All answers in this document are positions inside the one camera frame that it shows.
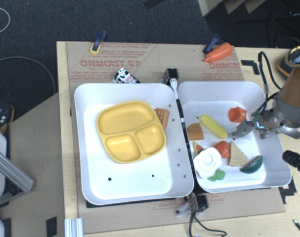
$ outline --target toy waffle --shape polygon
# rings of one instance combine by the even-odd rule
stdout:
[[[166,136],[158,116],[143,101],[125,102],[104,109],[96,122],[107,153],[120,163],[146,159],[166,145]]]

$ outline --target white cable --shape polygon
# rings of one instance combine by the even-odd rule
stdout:
[[[0,8],[0,10],[2,10],[3,12],[5,12],[5,13],[7,14],[7,16],[8,16],[8,23],[7,23],[7,25],[6,25],[3,29],[0,30],[0,33],[1,33],[1,32],[3,32],[3,31],[5,31],[6,28],[9,26],[9,24],[10,24],[10,15],[9,15],[9,13],[8,13],[7,11],[5,11],[4,9]]]

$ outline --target table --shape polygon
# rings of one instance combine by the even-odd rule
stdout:
[[[254,60],[257,62],[257,54],[261,51],[265,52],[271,64],[277,64],[277,61],[287,54],[287,49],[268,49],[268,48],[235,48],[239,61]],[[58,81],[59,81],[59,103],[60,103],[60,122],[61,122],[61,150],[63,164],[63,189],[64,189],[64,210],[66,219],[76,219],[79,217],[77,206],[77,188],[74,169],[73,154],[73,132],[72,121],[70,117],[70,91],[68,76],[68,58],[67,43],[59,41],[57,43],[57,61],[58,61]],[[253,81],[262,86],[260,77],[255,77],[251,67],[242,66],[243,77],[245,81]],[[283,85],[284,77],[274,71],[274,78]],[[274,88],[271,80],[268,79],[269,87]],[[295,140],[281,134],[280,139],[284,150],[292,150],[300,154],[300,140]],[[287,197],[285,205],[286,212],[269,215],[259,215],[244,218],[233,218],[225,220],[213,220],[204,222],[204,225],[210,229],[221,229],[228,233],[228,236],[244,237],[244,236],[300,236],[300,231],[295,227],[293,219],[300,223],[300,172],[296,168],[291,167],[294,183],[297,193],[292,197]],[[193,232],[198,235],[211,235],[195,223]],[[86,236],[103,237],[103,236],[188,236],[188,224],[174,224],[160,227],[141,228],[133,230],[95,233]]]

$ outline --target pen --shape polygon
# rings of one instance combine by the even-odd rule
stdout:
[[[294,224],[296,225],[296,227],[300,230],[300,225],[299,225],[299,223],[297,222],[297,220],[294,219],[293,222],[294,222]]]

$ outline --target cardboard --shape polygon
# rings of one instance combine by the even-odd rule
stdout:
[[[84,220],[84,232],[89,234],[189,222],[189,218],[179,217],[174,212],[176,207],[185,203],[184,198],[100,207],[87,203],[81,190],[74,91],[87,82],[111,83],[113,75],[121,67],[141,83],[159,82],[167,68],[178,69],[179,83],[241,81],[243,76],[235,50],[230,56],[209,64],[204,62],[203,45],[102,43],[96,56],[90,54],[90,46],[90,42],[67,42],[78,208],[79,216]],[[207,194],[207,199],[209,208],[199,215],[203,221],[285,211],[278,188]]]

